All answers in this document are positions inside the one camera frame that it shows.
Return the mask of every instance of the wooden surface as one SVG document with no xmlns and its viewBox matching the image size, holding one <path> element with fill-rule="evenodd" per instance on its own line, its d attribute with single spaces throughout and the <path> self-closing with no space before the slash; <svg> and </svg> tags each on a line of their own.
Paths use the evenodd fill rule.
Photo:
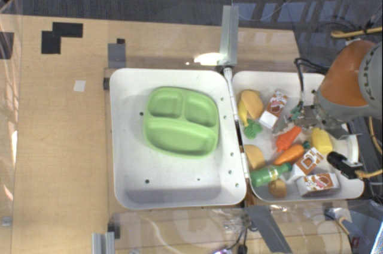
<svg viewBox="0 0 383 254">
<path fill-rule="evenodd" d="M 83 23 L 84 35 L 62 38 L 61 55 L 42 55 L 41 31 L 51 31 L 53 21 Z M 181 67 L 193 62 L 196 53 L 217 52 L 220 28 L 23 17 L 12 254 L 90 253 L 92 233 L 107 230 L 108 197 L 113 196 L 113 190 L 108 189 L 102 81 L 108 65 L 107 44 L 117 38 L 126 39 L 128 66 L 158 66 L 160 62 L 168 67 L 178 62 Z M 292 61 L 297 56 L 291 32 L 239 31 L 239 61 L 244 65 L 257 70 L 293 71 Z M 84 92 L 74 91 L 77 80 L 86 81 Z M 164 211 L 165 218 L 170 216 L 172 211 Z M 144 228 L 143 235 L 158 236 L 154 224 Z M 165 219 L 161 230 L 172 234 L 173 224 Z M 325 237 L 313 230 L 312 236 L 302 239 L 302 232 L 297 230 L 288 242 L 304 249 L 307 242 L 318 248 L 326 240 L 329 253 L 332 249 L 338 253 L 339 240 L 345 244 L 346 237 L 332 225 L 329 234 L 323 232 Z M 174 240 L 179 252 L 195 253 L 194 246 L 180 241 Z M 204 242 L 206 252 L 221 244 L 219 240 Z M 267 253 L 259 237 L 249 242 Z M 169 253 L 166 246 L 157 245 L 142 253 Z"/>
</svg>

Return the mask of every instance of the white tray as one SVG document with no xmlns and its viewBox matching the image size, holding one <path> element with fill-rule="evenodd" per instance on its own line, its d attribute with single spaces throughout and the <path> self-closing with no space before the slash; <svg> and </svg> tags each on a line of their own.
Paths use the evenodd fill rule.
<svg viewBox="0 0 383 254">
<path fill-rule="evenodd" d="M 313 89 L 317 90 L 323 80 L 323 76 L 320 74 L 305 74 L 304 85 L 306 90 L 305 105 L 311 105 L 313 100 L 313 94 L 310 93 Z M 294 106 L 297 105 L 300 95 L 299 79 L 296 73 L 286 72 L 254 72 L 254 71 L 242 71 L 235 74 L 233 78 L 233 88 L 236 93 L 237 99 L 241 91 L 245 89 L 257 90 L 261 93 L 261 99 L 266 105 L 273 95 L 275 90 L 284 92 L 288 97 L 288 103 L 282 112 L 282 115 L 288 114 Z M 271 164 L 276 158 L 276 145 L 275 138 L 272 136 L 272 132 L 268 128 L 263 127 L 263 131 L 256 136 L 255 139 L 249 140 L 245 137 L 244 128 L 241 126 L 242 139 L 244 144 L 253 144 L 258 146 L 263 152 L 266 164 Z M 301 133 L 295 140 L 295 142 L 302 143 L 308 140 L 310 136 L 308 134 Z M 335 140 L 331 137 L 333 150 L 337 151 L 344 156 L 348 156 L 348 146 L 345 140 Z M 262 200 L 267 202 L 291 202 L 291 201 L 312 201 L 312 200 L 329 200 L 329 199 L 353 199 L 358 198 L 364 189 L 364 183 L 361 180 L 348 180 L 346 177 L 340 174 L 340 172 L 334 169 L 328 164 L 326 160 L 323 160 L 313 174 L 331 172 L 335 173 L 341 188 L 337 192 L 330 192 L 328 194 L 323 193 L 320 196 L 313 196 L 302 198 L 299 195 L 298 188 L 295 182 L 287 182 L 287 196 L 283 199 L 275 198 L 269 193 L 268 186 L 263 185 L 257 188 L 253 188 L 253 192 Z"/>
<path fill-rule="evenodd" d="M 184 159 L 152 150 L 142 122 L 158 87 L 191 89 L 218 107 L 218 146 L 205 158 Z M 213 71 L 120 69 L 110 78 L 114 187 L 129 209 L 232 205 L 246 193 L 244 170 L 225 79 Z"/>
</svg>

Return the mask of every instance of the bottle label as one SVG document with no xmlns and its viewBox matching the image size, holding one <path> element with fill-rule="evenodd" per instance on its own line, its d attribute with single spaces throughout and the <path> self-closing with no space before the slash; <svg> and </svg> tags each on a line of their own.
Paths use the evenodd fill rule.
<svg viewBox="0 0 383 254">
<path fill-rule="evenodd" d="M 268 172 L 270 176 L 270 182 L 278 179 L 279 174 L 275 167 L 268 167 Z"/>
</svg>

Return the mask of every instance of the carrot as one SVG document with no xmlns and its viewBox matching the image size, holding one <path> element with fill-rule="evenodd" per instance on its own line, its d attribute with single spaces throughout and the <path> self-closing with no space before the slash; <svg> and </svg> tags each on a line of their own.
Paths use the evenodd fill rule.
<svg viewBox="0 0 383 254">
<path fill-rule="evenodd" d="M 276 160 L 273 165 L 281 165 L 286 162 L 293 164 L 305 153 L 305 148 L 301 144 L 294 144 L 284 151 Z"/>
<path fill-rule="evenodd" d="M 294 125 L 291 130 L 280 135 L 276 140 L 276 147 L 278 148 L 277 152 L 287 150 L 293 143 L 294 139 L 299 135 L 301 130 L 302 129 L 299 126 Z"/>
</svg>

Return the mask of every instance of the green plate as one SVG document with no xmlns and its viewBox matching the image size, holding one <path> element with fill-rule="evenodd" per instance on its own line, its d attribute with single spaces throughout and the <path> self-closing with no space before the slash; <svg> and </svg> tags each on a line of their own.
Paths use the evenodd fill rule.
<svg viewBox="0 0 383 254">
<path fill-rule="evenodd" d="M 182 88 L 161 87 L 150 95 L 144 114 L 144 138 L 158 152 L 203 157 L 218 143 L 219 119 L 208 96 Z"/>
</svg>

